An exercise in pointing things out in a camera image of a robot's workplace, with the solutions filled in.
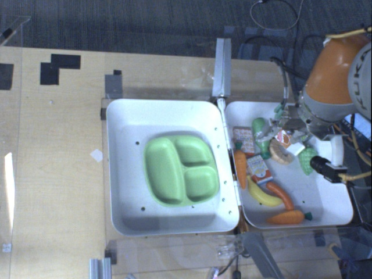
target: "green divided tray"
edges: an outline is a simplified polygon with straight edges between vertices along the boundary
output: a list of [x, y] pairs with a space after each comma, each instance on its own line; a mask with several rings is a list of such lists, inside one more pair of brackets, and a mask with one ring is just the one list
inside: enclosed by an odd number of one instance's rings
[[187, 206], [207, 201], [220, 188], [209, 146], [192, 135], [171, 135], [149, 141], [144, 152], [147, 185], [165, 206]]

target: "gray carpet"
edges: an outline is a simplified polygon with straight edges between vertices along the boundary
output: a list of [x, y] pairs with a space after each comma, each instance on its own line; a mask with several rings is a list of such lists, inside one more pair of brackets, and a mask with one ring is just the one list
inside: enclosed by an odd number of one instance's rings
[[[305, 77], [324, 34], [371, 24], [371, 0], [305, 0], [296, 27], [267, 31], [249, 15], [256, 1], [0, 0], [0, 15], [31, 16], [26, 47], [214, 57], [216, 38], [229, 37], [234, 58], [277, 56]], [[298, 13], [301, 0], [285, 1]], [[253, 14], [267, 27], [286, 28], [296, 19], [291, 6], [269, 0]], [[3, 20], [0, 28], [5, 27]], [[265, 38], [251, 38], [257, 35]], [[294, 79], [295, 91], [303, 82]]]

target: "orange carrot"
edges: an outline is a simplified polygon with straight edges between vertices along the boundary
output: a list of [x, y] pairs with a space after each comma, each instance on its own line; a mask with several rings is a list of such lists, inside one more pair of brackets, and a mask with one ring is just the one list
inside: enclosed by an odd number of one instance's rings
[[242, 189], [246, 187], [246, 157], [243, 151], [236, 150], [234, 152], [235, 168], [237, 177]]
[[292, 199], [289, 197], [289, 195], [277, 184], [270, 181], [266, 183], [266, 188], [270, 190], [271, 192], [275, 193], [278, 197], [280, 197], [283, 201], [283, 204], [288, 211], [292, 211], [295, 209], [295, 206], [293, 205]]
[[273, 224], [299, 224], [305, 219], [305, 215], [299, 210], [286, 211], [275, 215], [266, 221]]

